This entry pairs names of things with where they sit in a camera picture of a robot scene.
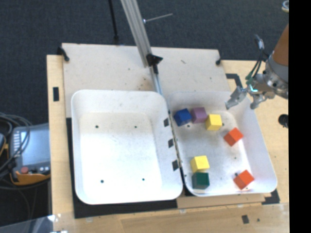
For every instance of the purple cube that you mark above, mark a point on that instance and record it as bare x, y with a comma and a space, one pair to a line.
199, 115

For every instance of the white plastic tray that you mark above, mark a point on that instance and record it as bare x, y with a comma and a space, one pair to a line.
121, 149
218, 154

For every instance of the yellow cube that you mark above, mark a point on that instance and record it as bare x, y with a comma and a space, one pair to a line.
213, 122
199, 163

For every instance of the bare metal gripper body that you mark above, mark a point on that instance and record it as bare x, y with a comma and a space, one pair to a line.
273, 86

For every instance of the pale flat board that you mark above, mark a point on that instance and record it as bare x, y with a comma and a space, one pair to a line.
109, 67

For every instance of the blue cube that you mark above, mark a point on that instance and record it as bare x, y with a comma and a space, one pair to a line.
182, 117

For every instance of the orange cube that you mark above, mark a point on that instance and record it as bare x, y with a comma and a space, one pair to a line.
243, 179
233, 136

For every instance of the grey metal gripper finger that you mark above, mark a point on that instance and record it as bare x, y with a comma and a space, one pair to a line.
257, 101
235, 98

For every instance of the green cube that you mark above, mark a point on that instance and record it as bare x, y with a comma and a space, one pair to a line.
200, 180

